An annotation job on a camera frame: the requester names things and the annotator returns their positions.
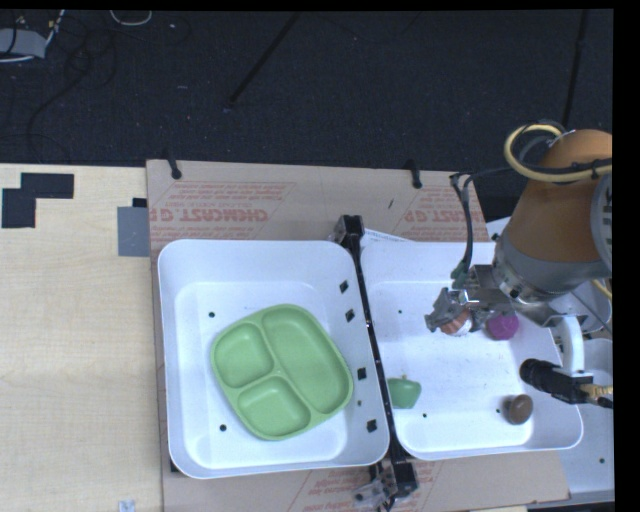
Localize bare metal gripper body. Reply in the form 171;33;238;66
464;263;562;327

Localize orange and white toy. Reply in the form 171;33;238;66
438;305;475;338

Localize purple round toy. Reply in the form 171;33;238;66
486;310;521;342

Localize thin black rod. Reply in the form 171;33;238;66
348;234;407;469

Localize white plastic tray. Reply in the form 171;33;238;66
358;239;585;462
157;238;392;480

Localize green toy apple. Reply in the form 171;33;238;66
386;375;423;411

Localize brown toy mushroom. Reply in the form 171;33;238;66
501;393;535;427

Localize green divided plate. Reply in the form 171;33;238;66
209;302;355;443

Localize brown cardboard board red print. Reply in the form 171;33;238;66
145;159;572;512

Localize black cylinder on white bracket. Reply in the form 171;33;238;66
518;312;597;405

